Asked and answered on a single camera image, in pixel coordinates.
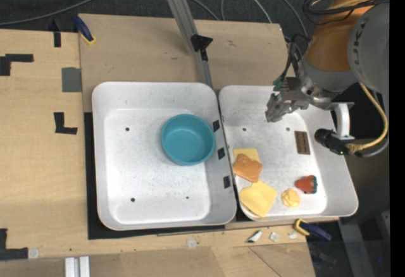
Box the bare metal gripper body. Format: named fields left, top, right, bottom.
left=279, top=77, right=333, bottom=111

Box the brown chocolate bar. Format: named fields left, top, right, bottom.
left=294, top=130, right=311, bottom=156

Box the small yellow cheese slice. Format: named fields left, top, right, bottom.
left=233, top=148, right=261, bottom=164

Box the white plastic tray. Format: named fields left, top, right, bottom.
left=217, top=84, right=359, bottom=223
left=91, top=81, right=238, bottom=231

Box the orange toast slice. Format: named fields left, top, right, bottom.
left=232, top=153, right=263, bottom=184

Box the red strawberry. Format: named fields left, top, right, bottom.
left=294, top=175, right=318, bottom=195

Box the large yellow cheese slice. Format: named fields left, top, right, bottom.
left=249, top=180, right=279, bottom=218

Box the teal bowl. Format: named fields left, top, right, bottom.
left=161, top=113, right=217, bottom=166

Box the yellow lumpy toy food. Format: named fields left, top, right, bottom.
left=280, top=187, right=301, bottom=209

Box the yellow bread slice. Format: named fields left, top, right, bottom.
left=238, top=186, right=270, bottom=214

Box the pale wood board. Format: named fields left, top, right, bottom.
left=78, top=13, right=341, bottom=253

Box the black cylinder on white bracket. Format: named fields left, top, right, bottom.
left=314, top=101, right=357, bottom=156

